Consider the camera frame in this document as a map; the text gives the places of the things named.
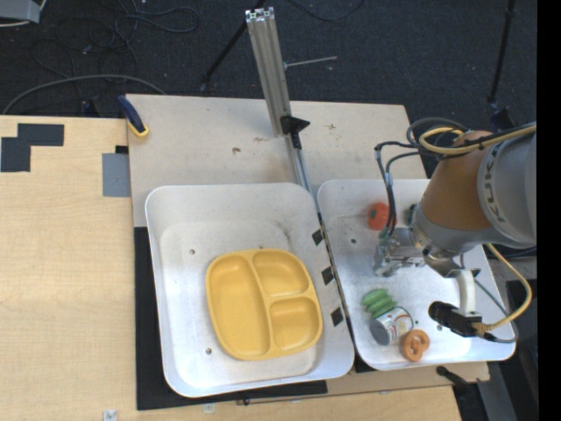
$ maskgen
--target yellow plate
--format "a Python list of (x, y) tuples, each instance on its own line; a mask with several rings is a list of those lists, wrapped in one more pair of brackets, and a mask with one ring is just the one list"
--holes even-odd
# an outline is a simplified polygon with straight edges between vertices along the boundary
[(206, 274), (210, 317), (232, 357), (264, 360), (313, 346), (322, 313), (308, 270), (282, 249), (252, 249), (219, 256)]

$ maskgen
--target brown donut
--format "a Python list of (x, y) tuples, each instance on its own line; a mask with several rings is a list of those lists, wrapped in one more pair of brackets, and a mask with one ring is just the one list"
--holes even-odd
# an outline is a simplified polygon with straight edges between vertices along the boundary
[(430, 340), (425, 331), (413, 329), (403, 337), (401, 352), (407, 360), (419, 361), (423, 353), (429, 349)]

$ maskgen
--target black bracket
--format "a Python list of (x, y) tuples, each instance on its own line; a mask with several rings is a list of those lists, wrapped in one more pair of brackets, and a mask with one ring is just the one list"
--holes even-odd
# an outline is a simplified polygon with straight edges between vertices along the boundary
[(302, 150), (302, 143), (300, 142), (300, 131), (309, 126), (309, 122), (301, 118), (285, 115), (280, 118), (280, 126), (282, 127), (283, 134), (290, 134), (292, 146)]

